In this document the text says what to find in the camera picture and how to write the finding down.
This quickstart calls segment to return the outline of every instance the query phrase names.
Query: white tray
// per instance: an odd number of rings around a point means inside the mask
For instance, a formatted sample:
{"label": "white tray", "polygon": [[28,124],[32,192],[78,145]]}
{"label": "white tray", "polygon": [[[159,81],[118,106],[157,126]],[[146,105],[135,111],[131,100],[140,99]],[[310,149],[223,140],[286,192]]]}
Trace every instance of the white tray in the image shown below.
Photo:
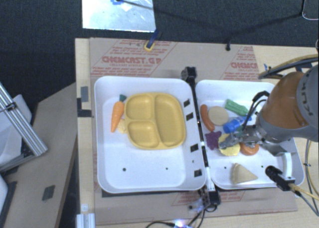
{"label": "white tray", "polygon": [[[190,86],[179,79],[105,76],[95,83],[98,181],[110,193],[148,191],[188,191],[206,181],[204,161]],[[111,133],[111,114],[119,95],[163,92],[181,104],[186,139],[176,148],[143,150],[135,147],[127,134]],[[186,115],[193,118],[186,120]],[[198,145],[198,150],[190,147]]]}
{"label": "white tray", "polygon": [[[273,84],[265,82],[203,80],[196,85],[197,103],[198,107],[202,104],[206,104],[208,108],[212,106],[224,107],[226,99],[231,99],[249,109],[256,93],[263,90],[271,92],[273,88]],[[262,105],[263,102],[258,106],[257,111],[262,108]],[[231,111],[227,112],[230,119],[238,116]],[[248,125],[255,124],[255,121],[256,116],[253,115]],[[204,124],[202,124],[202,128],[204,134],[209,133]],[[224,133],[221,126],[216,126],[215,131]],[[295,177],[296,184],[301,184],[304,180],[304,172],[294,140],[282,142],[280,145],[288,152],[280,157],[274,157],[262,147],[254,156],[245,156],[239,153],[234,157],[226,157],[218,149],[210,150],[206,146],[210,174],[214,184],[226,190],[275,187],[276,184],[265,174],[265,169],[269,165],[279,168],[287,177]],[[232,184],[231,171],[235,163],[243,165],[254,173],[258,179],[237,185]]]}

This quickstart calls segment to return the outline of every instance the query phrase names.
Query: silver metal plate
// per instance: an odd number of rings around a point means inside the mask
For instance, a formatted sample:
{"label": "silver metal plate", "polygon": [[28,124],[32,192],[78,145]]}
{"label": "silver metal plate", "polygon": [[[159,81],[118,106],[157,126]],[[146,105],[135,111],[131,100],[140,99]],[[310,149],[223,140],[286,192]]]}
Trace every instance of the silver metal plate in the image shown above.
{"label": "silver metal plate", "polygon": [[82,0],[83,28],[137,32],[156,29],[152,0]]}

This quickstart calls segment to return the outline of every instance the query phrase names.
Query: toy carrot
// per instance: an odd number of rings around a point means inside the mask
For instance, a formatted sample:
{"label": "toy carrot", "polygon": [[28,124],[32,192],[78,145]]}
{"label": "toy carrot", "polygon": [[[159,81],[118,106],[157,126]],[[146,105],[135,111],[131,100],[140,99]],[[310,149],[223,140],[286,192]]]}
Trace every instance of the toy carrot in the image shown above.
{"label": "toy carrot", "polygon": [[116,127],[118,126],[120,119],[124,113],[124,101],[126,100],[126,96],[120,95],[120,100],[115,102],[113,106],[112,112],[112,120],[111,120],[111,132],[114,132]]}

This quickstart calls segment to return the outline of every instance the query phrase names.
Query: toy bread slice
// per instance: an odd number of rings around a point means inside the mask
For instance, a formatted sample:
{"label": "toy bread slice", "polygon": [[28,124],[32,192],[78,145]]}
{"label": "toy bread slice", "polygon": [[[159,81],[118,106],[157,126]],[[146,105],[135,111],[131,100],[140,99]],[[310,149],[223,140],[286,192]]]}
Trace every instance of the toy bread slice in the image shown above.
{"label": "toy bread slice", "polygon": [[244,166],[235,163],[233,166],[231,180],[233,184],[239,184],[243,182],[253,181],[258,179],[258,177],[247,170]]}

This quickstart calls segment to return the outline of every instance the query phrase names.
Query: yellow plate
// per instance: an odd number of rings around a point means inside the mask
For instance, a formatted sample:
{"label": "yellow plate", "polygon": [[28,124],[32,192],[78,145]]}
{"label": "yellow plate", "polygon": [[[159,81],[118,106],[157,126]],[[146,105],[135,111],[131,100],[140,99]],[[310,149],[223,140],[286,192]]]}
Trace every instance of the yellow plate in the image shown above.
{"label": "yellow plate", "polygon": [[166,93],[142,93],[125,103],[129,140],[142,149],[169,149],[181,145],[186,128],[179,101]]}

